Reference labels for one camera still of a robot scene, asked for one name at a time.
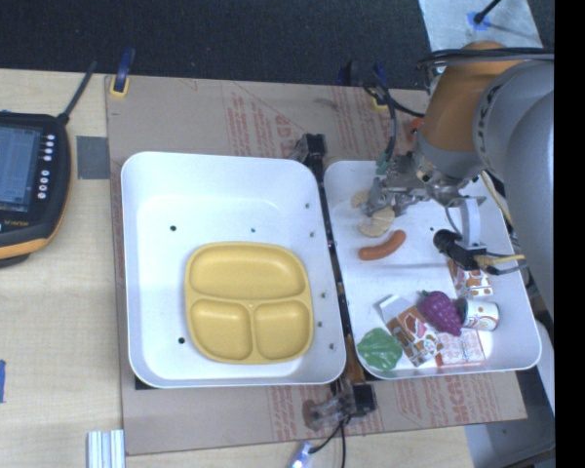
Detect thin black and white rod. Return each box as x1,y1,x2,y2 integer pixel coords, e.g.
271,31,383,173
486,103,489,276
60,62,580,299
315,162,361,385

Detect brown cardboard board red print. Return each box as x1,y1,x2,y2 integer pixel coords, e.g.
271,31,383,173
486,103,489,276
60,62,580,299
104,74,528,456

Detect green toy lettuce leaf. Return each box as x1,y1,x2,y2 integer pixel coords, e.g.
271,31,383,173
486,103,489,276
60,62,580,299
355,328,404,372

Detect orange toy sausage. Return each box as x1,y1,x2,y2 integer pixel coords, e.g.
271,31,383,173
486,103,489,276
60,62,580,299
358,229,408,261

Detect black cylinder on white bracket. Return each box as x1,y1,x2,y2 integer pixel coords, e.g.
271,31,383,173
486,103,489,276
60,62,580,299
432,196,488,271

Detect black block with thin wires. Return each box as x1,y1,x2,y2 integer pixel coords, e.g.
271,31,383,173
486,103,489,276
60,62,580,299
292,133,329,166
352,382,376,414

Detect white and pink flat packet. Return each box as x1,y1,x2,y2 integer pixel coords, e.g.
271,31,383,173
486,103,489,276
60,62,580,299
436,328,493,367

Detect yellow divided plate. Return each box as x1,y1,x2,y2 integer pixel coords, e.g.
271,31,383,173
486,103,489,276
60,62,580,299
183,241,315,365

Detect tan toy croissant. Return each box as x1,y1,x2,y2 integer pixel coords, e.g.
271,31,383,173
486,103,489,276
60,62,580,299
357,206,396,239

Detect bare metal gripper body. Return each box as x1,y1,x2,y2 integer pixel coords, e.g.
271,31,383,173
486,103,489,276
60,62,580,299
378,152,480,215

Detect white and orange small carton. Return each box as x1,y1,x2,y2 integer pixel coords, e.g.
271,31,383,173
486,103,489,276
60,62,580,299
447,258,494,299

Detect purple toy grapes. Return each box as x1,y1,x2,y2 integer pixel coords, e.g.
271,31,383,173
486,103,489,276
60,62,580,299
416,290,464,337

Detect white plastic tray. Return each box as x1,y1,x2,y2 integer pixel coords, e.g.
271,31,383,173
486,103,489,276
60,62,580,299
323,159,543,381
120,151,347,389

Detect white and orange tall carton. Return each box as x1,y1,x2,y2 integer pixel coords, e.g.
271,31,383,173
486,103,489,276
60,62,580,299
378,293,445,369

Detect white printed cup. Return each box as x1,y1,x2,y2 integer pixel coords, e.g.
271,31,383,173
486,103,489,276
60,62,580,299
455,297,500,332

